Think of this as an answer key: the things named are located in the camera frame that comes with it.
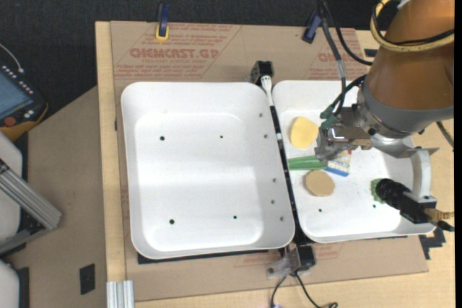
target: white cable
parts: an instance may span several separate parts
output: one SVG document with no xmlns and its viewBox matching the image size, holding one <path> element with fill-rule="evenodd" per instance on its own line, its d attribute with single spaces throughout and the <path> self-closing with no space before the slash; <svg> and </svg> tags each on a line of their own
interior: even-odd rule
<svg viewBox="0 0 462 308">
<path fill-rule="evenodd" d="M 9 51 L 5 45 L 3 45 L 2 43 L 0 43 L 0 48 L 2 48 L 3 50 L 5 50 L 12 58 L 13 58 L 13 61 L 16 62 L 17 64 L 17 71 L 20 72 L 21 74 L 24 74 L 24 69 L 22 69 L 21 67 L 21 64 L 19 63 L 19 61 L 17 60 L 17 58 L 14 56 L 14 54 Z"/>
</svg>

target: blue object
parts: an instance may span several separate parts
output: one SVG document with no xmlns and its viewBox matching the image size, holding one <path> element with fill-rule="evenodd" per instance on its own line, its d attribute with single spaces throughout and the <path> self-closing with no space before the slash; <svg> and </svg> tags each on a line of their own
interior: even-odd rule
<svg viewBox="0 0 462 308">
<path fill-rule="evenodd" d="M 316 29 L 320 26 L 321 22 L 322 22 L 322 19 L 319 17 L 318 11 L 314 11 L 313 14 L 311 14 L 308 27 L 303 33 L 302 40 L 311 44 L 313 40 L 315 39 Z"/>
<path fill-rule="evenodd" d="M 160 4 L 157 17 L 159 18 L 159 36 L 165 37 L 167 35 L 167 21 L 168 11 L 170 10 L 169 4 Z"/>
</svg>

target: empty white tray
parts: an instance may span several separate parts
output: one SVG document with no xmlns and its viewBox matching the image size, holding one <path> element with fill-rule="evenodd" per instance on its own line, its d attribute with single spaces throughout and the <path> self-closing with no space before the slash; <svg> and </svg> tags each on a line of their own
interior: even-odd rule
<svg viewBox="0 0 462 308">
<path fill-rule="evenodd" d="M 283 81 L 273 88 L 273 99 L 282 130 L 287 158 L 314 155 L 316 141 L 307 149 L 291 145 L 289 130 L 295 118 L 303 116 L 320 125 L 319 115 L 341 91 L 335 81 Z M 344 106 L 357 99 L 357 89 L 346 96 Z M 387 204 L 374 200 L 370 182 L 379 178 L 411 186 L 413 179 L 410 159 L 395 159 L 375 148 L 352 152 L 350 173 L 347 177 L 326 172 L 334 181 L 334 193 L 315 196 L 308 192 L 304 178 L 308 171 L 291 170 L 300 227 L 316 242 L 340 242 L 353 239 L 396 237 L 426 234 L 435 227 L 431 224 L 413 224 Z"/>
<path fill-rule="evenodd" d="M 292 240 L 284 170 L 259 87 L 136 82 L 121 107 L 131 238 L 140 254 L 180 258 Z"/>
</svg>

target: yellow cable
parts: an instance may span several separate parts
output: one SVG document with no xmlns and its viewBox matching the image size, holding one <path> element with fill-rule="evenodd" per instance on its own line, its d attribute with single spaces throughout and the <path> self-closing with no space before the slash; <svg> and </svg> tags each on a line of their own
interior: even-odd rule
<svg viewBox="0 0 462 308">
<path fill-rule="evenodd" d="M 381 0 L 375 5 L 376 17 L 378 17 L 383 7 L 389 1 L 392 1 L 392 0 Z M 385 40 L 383 36 L 379 33 L 379 31 L 377 30 L 377 27 L 375 26 L 374 16 L 370 18 L 370 32 L 372 33 L 372 36 L 374 37 L 375 41 L 377 41 L 380 46 L 384 47 L 385 49 L 397 51 L 397 52 L 418 52 L 418 51 L 430 50 L 430 49 L 439 48 L 440 46 L 447 45 L 449 43 L 454 42 L 454 34 L 451 34 L 442 39 L 432 41 L 430 43 L 425 43 L 425 44 L 420 44 L 420 45 L 396 45 L 396 44 L 390 43 L 387 40 Z"/>
</svg>

